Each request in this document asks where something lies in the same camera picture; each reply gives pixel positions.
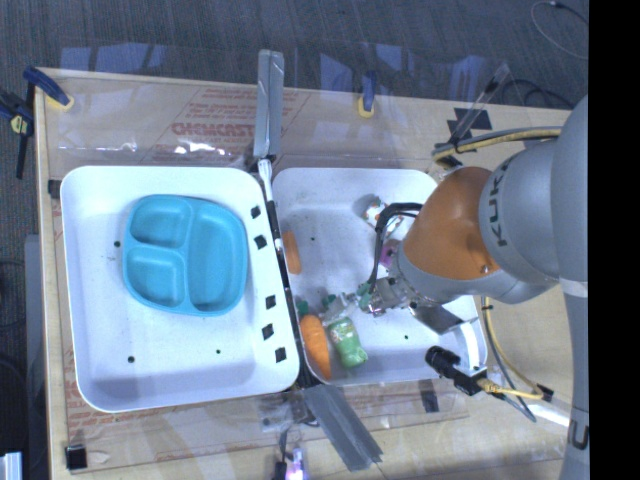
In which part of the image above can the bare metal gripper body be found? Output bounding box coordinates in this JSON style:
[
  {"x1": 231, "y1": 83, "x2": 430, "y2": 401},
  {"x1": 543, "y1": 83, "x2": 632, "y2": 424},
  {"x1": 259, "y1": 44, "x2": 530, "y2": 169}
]
[{"x1": 360, "y1": 276, "x2": 422, "y2": 318}]

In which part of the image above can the green plastic bottle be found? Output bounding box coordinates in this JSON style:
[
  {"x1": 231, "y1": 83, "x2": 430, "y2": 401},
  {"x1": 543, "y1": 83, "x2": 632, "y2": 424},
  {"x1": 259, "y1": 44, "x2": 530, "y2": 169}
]
[{"x1": 323, "y1": 316, "x2": 370, "y2": 369}]

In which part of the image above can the orange carrot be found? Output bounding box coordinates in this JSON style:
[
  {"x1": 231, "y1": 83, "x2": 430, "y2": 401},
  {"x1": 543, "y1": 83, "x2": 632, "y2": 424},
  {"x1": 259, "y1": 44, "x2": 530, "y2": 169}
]
[{"x1": 297, "y1": 299, "x2": 333, "y2": 382}]

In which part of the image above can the pink doughnut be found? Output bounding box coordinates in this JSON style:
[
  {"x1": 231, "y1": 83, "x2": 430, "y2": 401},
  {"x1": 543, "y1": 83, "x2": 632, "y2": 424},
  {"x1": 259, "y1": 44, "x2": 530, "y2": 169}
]
[{"x1": 378, "y1": 240, "x2": 402, "y2": 269}]

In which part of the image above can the orange oval toy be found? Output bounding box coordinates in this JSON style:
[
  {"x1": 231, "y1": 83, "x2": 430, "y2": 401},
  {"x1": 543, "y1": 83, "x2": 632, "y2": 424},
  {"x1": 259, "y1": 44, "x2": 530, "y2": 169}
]
[{"x1": 280, "y1": 230, "x2": 303, "y2": 276}]

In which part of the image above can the white printed packet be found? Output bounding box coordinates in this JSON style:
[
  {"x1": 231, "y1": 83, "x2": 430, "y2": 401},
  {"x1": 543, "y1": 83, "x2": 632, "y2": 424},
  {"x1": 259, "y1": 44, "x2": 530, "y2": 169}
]
[{"x1": 357, "y1": 193, "x2": 407, "y2": 232}]

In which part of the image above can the white plastic tray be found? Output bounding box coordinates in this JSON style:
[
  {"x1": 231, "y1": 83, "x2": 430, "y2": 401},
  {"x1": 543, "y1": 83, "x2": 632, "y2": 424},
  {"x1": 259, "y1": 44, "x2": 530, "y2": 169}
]
[
  {"x1": 271, "y1": 166, "x2": 489, "y2": 388},
  {"x1": 59, "y1": 165, "x2": 301, "y2": 414}
]

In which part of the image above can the blue divided plate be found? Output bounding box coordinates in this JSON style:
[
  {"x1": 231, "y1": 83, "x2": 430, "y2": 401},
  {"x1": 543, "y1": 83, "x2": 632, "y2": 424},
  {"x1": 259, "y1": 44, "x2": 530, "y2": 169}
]
[{"x1": 122, "y1": 193, "x2": 250, "y2": 318}]

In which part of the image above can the brown cardboard board red print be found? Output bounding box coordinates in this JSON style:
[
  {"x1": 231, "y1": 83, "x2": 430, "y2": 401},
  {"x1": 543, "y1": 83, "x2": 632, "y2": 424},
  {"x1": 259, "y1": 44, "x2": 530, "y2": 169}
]
[{"x1": 43, "y1": 80, "x2": 474, "y2": 472}]

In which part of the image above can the black cylinder on white bracket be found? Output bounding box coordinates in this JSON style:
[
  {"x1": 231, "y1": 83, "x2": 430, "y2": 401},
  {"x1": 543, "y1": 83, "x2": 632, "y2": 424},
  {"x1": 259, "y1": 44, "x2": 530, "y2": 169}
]
[{"x1": 411, "y1": 303, "x2": 489, "y2": 398}]

